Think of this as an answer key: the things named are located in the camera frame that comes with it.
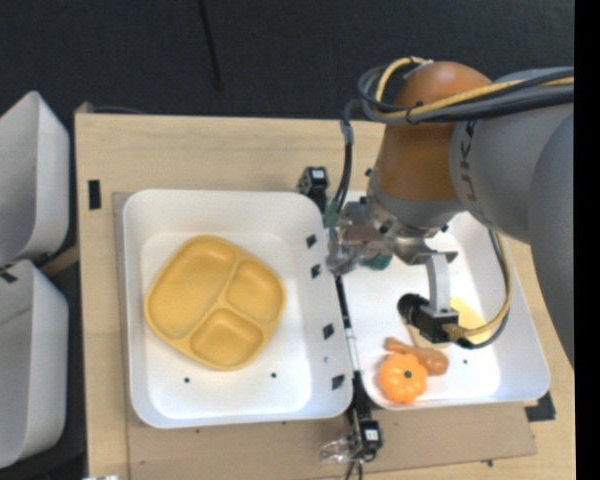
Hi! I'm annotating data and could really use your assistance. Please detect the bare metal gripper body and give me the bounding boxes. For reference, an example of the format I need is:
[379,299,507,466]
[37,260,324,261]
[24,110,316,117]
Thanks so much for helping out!
[337,199,447,265]

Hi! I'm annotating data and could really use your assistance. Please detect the teal green toy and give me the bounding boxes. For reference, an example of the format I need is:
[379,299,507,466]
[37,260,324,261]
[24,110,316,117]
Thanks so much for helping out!
[363,251,394,272]

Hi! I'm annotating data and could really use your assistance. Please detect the yellow banana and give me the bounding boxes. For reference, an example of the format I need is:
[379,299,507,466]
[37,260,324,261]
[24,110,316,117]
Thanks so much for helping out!
[448,297,489,342]

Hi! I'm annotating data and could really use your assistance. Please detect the tan toy chicken drumstick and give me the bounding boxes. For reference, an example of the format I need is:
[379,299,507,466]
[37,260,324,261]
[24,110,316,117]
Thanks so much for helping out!
[383,336,451,377]

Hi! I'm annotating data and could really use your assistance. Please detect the white plastic tray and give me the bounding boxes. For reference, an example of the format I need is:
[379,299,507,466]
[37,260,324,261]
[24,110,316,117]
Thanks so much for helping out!
[122,188,356,430]
[338,191,552,412]

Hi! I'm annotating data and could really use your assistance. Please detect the yellow divided plate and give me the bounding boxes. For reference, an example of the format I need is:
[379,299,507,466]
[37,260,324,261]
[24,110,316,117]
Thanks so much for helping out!
[143,234,288,372]

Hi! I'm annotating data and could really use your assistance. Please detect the black cylinder on white bracket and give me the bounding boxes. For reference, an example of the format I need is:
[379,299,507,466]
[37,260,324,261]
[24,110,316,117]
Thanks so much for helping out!
[397,249,461,346]

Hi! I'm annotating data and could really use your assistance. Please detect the orange toy pumpkin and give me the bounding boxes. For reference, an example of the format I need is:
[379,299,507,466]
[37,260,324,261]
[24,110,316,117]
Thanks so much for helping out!
[377,352,429,406]

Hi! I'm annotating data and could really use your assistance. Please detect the black block with thin wires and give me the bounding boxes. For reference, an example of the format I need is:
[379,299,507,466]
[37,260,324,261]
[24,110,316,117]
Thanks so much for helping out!
[298,165,330,210]
[355,416,384,453]

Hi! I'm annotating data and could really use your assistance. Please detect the thin black and white rod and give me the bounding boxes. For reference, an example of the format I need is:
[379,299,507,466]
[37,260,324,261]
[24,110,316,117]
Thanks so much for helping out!
[331,271,370,420]

